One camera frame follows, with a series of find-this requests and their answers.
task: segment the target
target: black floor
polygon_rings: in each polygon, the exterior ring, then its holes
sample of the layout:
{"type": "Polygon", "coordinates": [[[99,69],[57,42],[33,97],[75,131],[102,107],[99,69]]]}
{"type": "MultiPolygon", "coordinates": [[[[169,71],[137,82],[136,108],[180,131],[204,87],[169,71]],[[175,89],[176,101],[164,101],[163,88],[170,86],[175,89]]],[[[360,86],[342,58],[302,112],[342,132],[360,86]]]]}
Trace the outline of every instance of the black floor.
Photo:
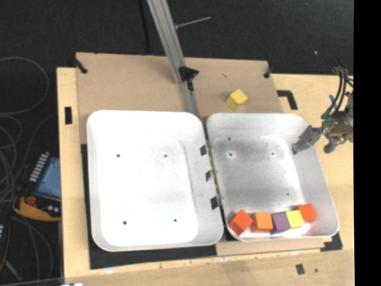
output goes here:
{"type": "MultiPolygon", "coordinates": [[[[211,20],[180,28],[186,57],[268,60],[276,73],[331,73],[335,61],[354,71],[354,0],[168,0],[177,24],[211,16],[211,20]]],[[[57,112],[57,67],[73,66],[76,52],[164,55],[152,17],[143,0],[148,22],[145,37],[138,0],[0,0],[0,60],[19,56],[41,65],[49,78],[47,97],[34,110],[13,115],[23,126],[13,171],[23,157],[33,131],[57,112]]],[[[0,61],[0,127],[18,136],[15,123],[6,118],[44,95],[44,76],[22,60],[0,61]]],[[[0,150],[9,144],[0,132],[0,150]]],[[[3,149],[8,160],[14,153],[3,149]]],[[[30,153],[58,153],[57,118],[45,122],[30,153]]],[[[0,164],[0,179],[5,167],[0,164]]],[[[10,215],[18,217],[12,211],[10,215]]],[[[12,222],[7,260],[24,281],[61,274],[57,223],[30,222],[49,241],[54,268],[45,242],[35,235],[36,261],[28,228],[12,222]]],[[[0,284],[17,282],[4,266],[0,284]]]]}

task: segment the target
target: blue screen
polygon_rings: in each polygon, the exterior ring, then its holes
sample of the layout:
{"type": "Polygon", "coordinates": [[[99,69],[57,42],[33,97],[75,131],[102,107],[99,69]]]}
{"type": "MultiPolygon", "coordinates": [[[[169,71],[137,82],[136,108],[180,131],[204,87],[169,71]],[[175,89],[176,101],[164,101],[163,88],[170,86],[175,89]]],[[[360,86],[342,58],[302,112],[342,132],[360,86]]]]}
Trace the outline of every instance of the blue screen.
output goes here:
{"type": "Polygon", "coordinates": [[[61,199],[61,171],[58,158],[50,157],[48,167],[38,183],[35,193],[42,197],[61,199]]]}

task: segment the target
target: wooden table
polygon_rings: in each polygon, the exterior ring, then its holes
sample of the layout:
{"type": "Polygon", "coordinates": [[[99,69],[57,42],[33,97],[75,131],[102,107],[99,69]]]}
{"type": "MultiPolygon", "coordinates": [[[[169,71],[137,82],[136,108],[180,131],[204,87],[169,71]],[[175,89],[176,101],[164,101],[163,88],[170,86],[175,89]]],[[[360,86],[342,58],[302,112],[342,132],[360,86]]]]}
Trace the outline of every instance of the wooden table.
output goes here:
{"type": "MultiPolygon", "coordinates": [[[[129,285],[354,284],[353,145],[341,145],[327,155],[323,152],[327,143],[324,138],[316,144],[316,149],[341,222],[342,250],[321,252],[320,248],[329,239],[273,241],[246,247],[242,246],[246,243],[221,240],[217,244],[217,257],[91,269],[80,153],[80,144],[86,142],[83,129],[86,116],[98,107],[99,98],[107,97],[109,82],[120,84],[120,88],[131,81],[138,84],[139,89],[129,94],[141,100],[130,101],[131,109],[156,107],[160,110],[164,102],[168,108],[163,110],[184,111],[185,103],[181,88],[172,85],[166,57],[78,54],[77,58],[88,68],[88,74],[73,68],[57,69],[66,282],[83,282],[86,286],[126,285],[127,281],[129,285]],[[144,77],[155,79],[149,83],[144,77]],[[145,98],[153,84],[163,86],[163,97],[172,99],[175,104],[170,105],[163,98],[158,100],[157,92],[155,98],[145,98]],[[168,97],[168,92],[178,92],[179,96],[168,97]],[[65,108],[71,109],[72,122],[69,124],[66,124],[65,108]],[[296,265],[302,265],[305,273],[299,275],[296,265]]],[[[203,120],[213,112],[228,111],[224,103],[226,94],[235,87],[242,87],[249,95],[248,103],[242,107],[244,111],[295,113],[307,123],[318,126],[321,113],[330,105],[329,95],[336,94],[338,88],[336,76],[273,74],[266,80],[262,74],[267,70],[264,61],[203,58],[187,58],[186,61],[189,67],[200,70],[194,84],[203,120]],[[287,98],[279,98],[277,90],[291,91],[298,110],[291,110],[287,98]]],[[[108,107],[126,108],[126,104],[115,101],[108,107]]]]}

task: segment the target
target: colored block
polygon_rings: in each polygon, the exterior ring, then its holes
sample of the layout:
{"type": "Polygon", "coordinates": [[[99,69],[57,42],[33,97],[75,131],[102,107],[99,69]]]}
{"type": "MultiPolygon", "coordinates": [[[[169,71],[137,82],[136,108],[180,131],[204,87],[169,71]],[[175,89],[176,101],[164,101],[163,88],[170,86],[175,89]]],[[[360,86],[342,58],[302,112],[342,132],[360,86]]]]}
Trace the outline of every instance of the colored block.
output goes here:
{"type": "Polygon", "coordinates": [[[314,207],[310,203],[300,205],[300,206],[298,206],[297,209],[302,214],[302,217],[303,217],[305,222],[310,222],[310,221],[315,220],[317,218],[314,207]]]}
{"type": "Polygon", "coordinates": [[[291,228],[299,228],[304,225],[304,220],[299,210],[288,211],[286,215],[291,228]]]}
{"type": "Polygon", "coordinates": [[[256,212],[251,218],[254,221],[251,225],[251,232],[266,233],[274,228],[271,213],[256,212]]]}
{"type": "Polygon", "coordinates": [[[246,103],[247,100],[248,97],[246,96],[246,94],[244,94],[240,89],[237,89],[229,95],[229,97],[226,100],[226,104],[228,104],[229,107],[233,111],[235,111],[238,109],[238,107],[246,103]]]}
{"type": "Polygon", "coordinates": [[[250,215],[244,210],[241,210],[227,225],[235,232],[235,234],[240,235],[244,230],[249,228],[252,223],[253,220],[250,215]]]}
{"type": "Polygon", "coordinates": [[[287,231],[291,228],[285,212],[272,214],[274,229],[271,233],[287,231]]]}

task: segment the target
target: yellow cube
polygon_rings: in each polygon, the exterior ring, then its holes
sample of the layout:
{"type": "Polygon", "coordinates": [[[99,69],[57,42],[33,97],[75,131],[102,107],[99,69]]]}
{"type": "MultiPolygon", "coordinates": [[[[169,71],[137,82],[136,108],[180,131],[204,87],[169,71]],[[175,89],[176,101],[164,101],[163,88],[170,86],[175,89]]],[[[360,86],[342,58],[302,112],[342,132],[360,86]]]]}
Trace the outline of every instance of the yellow cube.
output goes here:
{"type": "Polygon", "coordinates": [[[299,228],[304,225],[303,216],[299,210],[288,211],[286,215],[291,228],[299,228]]]}
{"type": "Polygon", "coordinates": [[[246,103],[247,100],[248,97],[246,94],[244,94],[240,89],[237,89],[229,95],[226,100],[226,104],[228,104],[233,111],[236,111],[238,107],[246,103]]]}

